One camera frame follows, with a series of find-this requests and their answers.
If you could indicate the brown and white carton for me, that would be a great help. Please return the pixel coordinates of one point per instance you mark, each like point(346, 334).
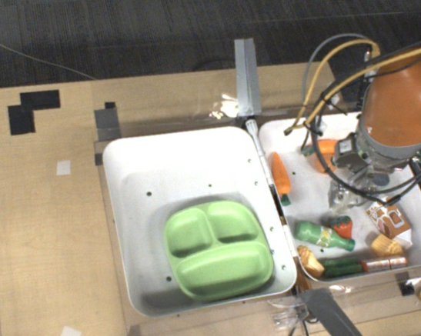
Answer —
point(391, 221)

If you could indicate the red strawberry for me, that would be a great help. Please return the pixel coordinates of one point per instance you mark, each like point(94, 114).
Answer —
point(344, 226)

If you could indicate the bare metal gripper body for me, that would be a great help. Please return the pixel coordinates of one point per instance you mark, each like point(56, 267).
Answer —
point(353, 160)

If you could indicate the white plastic tray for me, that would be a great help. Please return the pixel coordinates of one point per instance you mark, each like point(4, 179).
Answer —
point(145, 227)
point(310, 203)

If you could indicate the green divided plate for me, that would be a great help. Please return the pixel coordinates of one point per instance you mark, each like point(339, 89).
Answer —
point(220, 263)

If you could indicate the pink shiny cylinder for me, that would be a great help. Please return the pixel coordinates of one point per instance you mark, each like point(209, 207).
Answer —
point(383, 264)

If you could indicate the orange carrot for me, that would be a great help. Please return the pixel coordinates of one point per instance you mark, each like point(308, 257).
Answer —
point(326, 147)
point(280, 174)

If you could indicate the green cucumber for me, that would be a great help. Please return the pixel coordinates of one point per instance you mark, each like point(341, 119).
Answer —
point(341, 271)
point(340, 262)

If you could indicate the yellow muffin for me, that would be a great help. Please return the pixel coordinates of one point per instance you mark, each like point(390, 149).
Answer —
point(311, 262)
point(384, 245)

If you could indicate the green bottle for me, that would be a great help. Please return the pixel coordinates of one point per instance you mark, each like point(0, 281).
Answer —
point(313, 233)

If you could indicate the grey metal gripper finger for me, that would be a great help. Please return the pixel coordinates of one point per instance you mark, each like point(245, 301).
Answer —
point(336, 197)
point(355, 197)

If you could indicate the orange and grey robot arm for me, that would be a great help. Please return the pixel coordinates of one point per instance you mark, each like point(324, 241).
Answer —
point(407, 104)

